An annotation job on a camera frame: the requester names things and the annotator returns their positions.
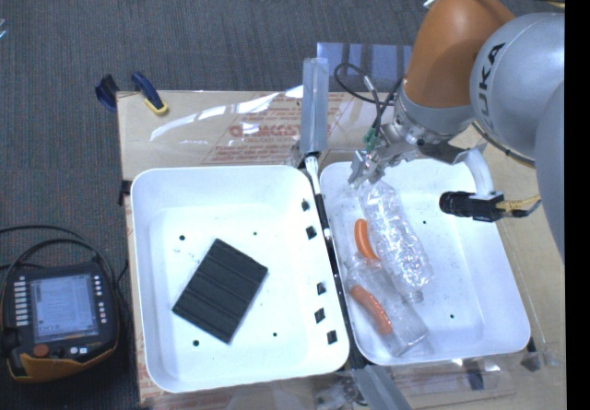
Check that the crumpled clear plastic bottle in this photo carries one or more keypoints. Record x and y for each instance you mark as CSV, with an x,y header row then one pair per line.
x,y
396,237

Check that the black cylinder on white bracket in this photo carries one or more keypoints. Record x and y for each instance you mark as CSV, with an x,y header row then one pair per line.
x,y
465,204

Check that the smooth clear plastic bottle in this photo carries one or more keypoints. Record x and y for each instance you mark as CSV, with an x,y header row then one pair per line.
x,y
405,320

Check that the orange toy sausage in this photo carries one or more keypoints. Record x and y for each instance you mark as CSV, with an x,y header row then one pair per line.
x,y
373,307
362,240

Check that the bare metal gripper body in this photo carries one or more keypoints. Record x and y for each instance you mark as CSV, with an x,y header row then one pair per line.
x,y
402,146

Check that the white plastic tray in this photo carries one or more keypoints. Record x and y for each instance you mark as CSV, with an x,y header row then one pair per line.
x,y
470,270
230,196

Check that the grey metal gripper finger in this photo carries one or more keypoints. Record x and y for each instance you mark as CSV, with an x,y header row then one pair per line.
x,y
376,173
358,168

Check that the brown cardboard board red print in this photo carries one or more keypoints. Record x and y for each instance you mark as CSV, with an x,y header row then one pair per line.
x,y
184,141

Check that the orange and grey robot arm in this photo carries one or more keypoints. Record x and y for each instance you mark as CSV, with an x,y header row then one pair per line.
x,y
516,76

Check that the black ribbed rectangular pad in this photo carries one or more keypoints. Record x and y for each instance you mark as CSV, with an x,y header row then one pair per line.
x,y
220,290

